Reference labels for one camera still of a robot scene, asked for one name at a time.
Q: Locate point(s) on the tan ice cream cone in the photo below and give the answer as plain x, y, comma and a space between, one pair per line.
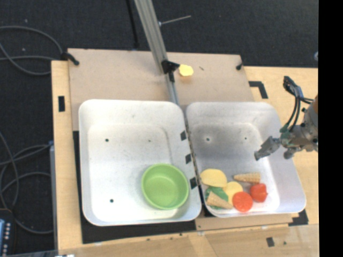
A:
249, 177
217, 201

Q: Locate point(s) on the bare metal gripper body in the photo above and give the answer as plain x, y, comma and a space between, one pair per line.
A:
304, 139

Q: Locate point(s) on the green toy vegetable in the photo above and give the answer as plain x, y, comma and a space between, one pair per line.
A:
218, 191

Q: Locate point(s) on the thin black and white rod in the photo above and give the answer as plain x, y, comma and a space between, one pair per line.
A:
192, 151

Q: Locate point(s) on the large yellow toy chip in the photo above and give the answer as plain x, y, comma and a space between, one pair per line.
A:
213, 177

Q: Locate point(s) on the round yellow toy slice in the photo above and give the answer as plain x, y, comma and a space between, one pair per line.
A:
233, 188

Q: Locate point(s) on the white plastic tray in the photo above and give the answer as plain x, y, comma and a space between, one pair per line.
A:
230, 149
123, 154

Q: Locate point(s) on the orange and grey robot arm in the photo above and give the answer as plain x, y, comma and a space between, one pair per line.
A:
314, 113

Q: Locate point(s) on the pale yellow toy chip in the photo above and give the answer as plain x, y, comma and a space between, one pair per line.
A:
186, 70

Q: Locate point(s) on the green bowl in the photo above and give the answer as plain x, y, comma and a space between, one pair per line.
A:
164, 187

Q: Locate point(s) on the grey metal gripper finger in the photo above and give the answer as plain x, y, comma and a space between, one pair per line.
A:
268, 147
289, 153

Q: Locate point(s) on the round orange toy slice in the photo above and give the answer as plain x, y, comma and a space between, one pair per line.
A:
242, 202

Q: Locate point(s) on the brown cardboard board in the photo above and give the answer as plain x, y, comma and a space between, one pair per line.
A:
115, 76

